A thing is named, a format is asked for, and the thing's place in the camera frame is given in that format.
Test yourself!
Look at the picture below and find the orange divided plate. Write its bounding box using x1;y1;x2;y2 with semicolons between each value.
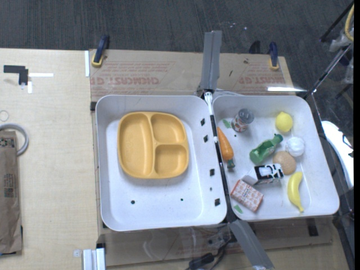
116;111;190;179

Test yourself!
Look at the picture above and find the orange carrot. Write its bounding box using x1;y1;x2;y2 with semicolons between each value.
217;126;236;170

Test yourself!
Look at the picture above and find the small can grey lid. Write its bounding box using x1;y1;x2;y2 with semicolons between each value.
231;108;255;133

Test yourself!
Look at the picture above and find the brown cardboard board red print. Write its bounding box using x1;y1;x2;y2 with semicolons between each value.
88;48;333;267

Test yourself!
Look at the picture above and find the white plastic tray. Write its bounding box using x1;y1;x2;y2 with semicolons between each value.
94;94;228;232
211;94;340;222

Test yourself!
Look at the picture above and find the green plastic bottle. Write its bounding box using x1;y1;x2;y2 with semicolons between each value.
249;133;284;165

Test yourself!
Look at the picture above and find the orange and white packet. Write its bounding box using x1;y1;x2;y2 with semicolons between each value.
229;179;264;213

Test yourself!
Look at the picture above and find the black and white milk carton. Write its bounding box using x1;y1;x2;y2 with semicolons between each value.
241;163;285;186

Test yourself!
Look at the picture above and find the yellow lemon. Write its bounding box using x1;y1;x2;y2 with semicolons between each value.
274;111;294;133

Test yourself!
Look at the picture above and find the tan bread bun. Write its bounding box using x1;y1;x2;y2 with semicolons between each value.
272;150;297;176

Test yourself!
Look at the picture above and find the white garlic bulb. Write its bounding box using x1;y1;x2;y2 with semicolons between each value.
285;137;305;158

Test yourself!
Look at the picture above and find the yellow banana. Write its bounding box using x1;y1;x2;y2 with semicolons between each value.
287;171;305;214

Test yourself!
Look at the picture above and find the brown paper bag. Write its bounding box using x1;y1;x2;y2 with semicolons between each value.
0;130;24;255

